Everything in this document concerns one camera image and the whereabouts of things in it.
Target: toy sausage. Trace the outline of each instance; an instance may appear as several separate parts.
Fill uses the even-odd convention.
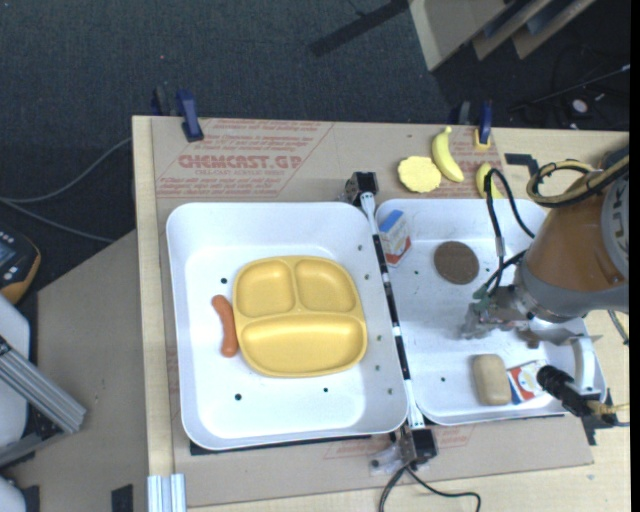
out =
[[[238,336],[236,335],[236,324],[233,318],[233,307],[224,295],[215,295],[211,299],[211,305],[216,310],[224,333],[222,348],[220,352],[225,357],[233,357],[238,352]]]

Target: wooden table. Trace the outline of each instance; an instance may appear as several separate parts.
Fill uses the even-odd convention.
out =
[[[168,397],[167,357],[163,321],[163,291],[159,266],[159,232],[156,212],[156,184],[151,117],[132,120],[134,141],[137,233],[140,269],[140,300],[144,350],[148,465],[151,475],[175,473]],[[378,130],[404,129],[377,125]],[[528,174],[510,166],[504,153],[533,155],[542,165],[567,157],[596,163],[604,153],[628,144],[628,133],[574,132],[556,130],[492,130],[499,148],[503,170],[518,197],[525,197]],[[407,155],[399,154],[398,158]],[[391,183],[380,176],[381,190]],[[629,400],[629,351],[620,341],[605,312],[589,315],[591,333],[603,334],[596,343],[604,375],[616,403]],[[592,448],[595,463],[568,469],[440,482],[443,491],[473,490],[482,496],[482,510],[630,510],[630,431],[616,428],[599,430],[597,446]],[[198,511],[298,511],[298,510],[377,510],[380,489],[326,493],[253,503],[234,503],[190,508]],[[431,495],[417,485],[401,485],[392,493],[387,510],[473,510],[471,498],[452,501]]]

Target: toy banana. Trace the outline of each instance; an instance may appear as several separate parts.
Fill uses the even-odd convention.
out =
[[[484,191],[484,178],[490,170],[491,170],[491,164],[488,162],[485,162],[478,168],[478,171],[476,172],[476,186],[478,187],[478,192],[480,192],[480,195],[485,199],[487,197],[487,194]],[[491,197],[493,199],[504,198],[504,196],[498,190],[498,187],[496,187],[496,184],[493,182],[493,180],[491,180]]]
[[[451,133],[451,126],[447,126],[444,131],[436,135],[431,143],[431,153],[433,161],[440,169],[440,172],[444,174],[451,181],[460,182],[464,180],[462,169],[456,163],[449,151],[449,134]]]

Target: yellow divided plate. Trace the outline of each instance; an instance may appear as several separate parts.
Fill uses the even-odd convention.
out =
[[[238,343],[273,377],[311,377],[357,364],[367,349],[358,291],[336,262],[315,256],[253,261],[233,284]]]

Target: small carton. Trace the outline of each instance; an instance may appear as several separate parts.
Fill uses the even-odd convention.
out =
[[[409,226],[403,212],[393,210],[380,225],[380,242],[387,264],[395,267],[411,248]]]
[[[514,404],[527,402],[545,394],[544,389],[538,384],[536,376],[540,368],[547,364],[546,360],[541,359],[508,370],[507,377],[511,385],[511,398]]]

